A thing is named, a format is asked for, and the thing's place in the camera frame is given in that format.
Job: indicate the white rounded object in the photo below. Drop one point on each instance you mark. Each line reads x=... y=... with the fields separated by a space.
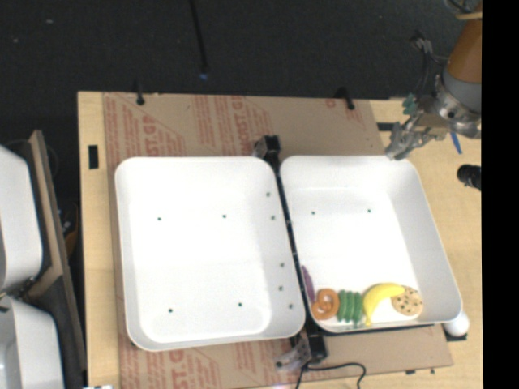
x=457 y=324

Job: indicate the brown cardboard board red print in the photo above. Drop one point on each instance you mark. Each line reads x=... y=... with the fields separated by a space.
x=227 y=120

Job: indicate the purple toy eggplant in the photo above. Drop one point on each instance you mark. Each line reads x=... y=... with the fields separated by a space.
x=308 y=284

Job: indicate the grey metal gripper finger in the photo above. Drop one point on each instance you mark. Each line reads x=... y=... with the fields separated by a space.
x=417 y=140
x=395 y=146

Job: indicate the yellow banana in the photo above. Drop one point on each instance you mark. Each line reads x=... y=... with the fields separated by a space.
x=375 y=296

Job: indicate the orange toy pretzel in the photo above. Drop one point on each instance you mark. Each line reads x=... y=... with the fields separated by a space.
x=324 y=305

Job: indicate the green toy pea pods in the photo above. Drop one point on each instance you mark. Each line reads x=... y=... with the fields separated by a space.
x=349 y=307

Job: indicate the thin black and white rod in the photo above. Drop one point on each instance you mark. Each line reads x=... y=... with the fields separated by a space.
x=288 y=225

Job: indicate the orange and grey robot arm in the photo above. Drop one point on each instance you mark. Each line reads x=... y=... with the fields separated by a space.
x=466 y=55

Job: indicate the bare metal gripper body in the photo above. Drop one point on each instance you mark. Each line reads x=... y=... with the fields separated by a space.
x=448 y=118

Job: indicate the brown chocolate chip biscuit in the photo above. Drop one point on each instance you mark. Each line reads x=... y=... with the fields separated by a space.
x=408 y=302

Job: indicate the white plastic tray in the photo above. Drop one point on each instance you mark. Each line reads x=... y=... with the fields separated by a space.
x=357 y=237
x=202 y=253

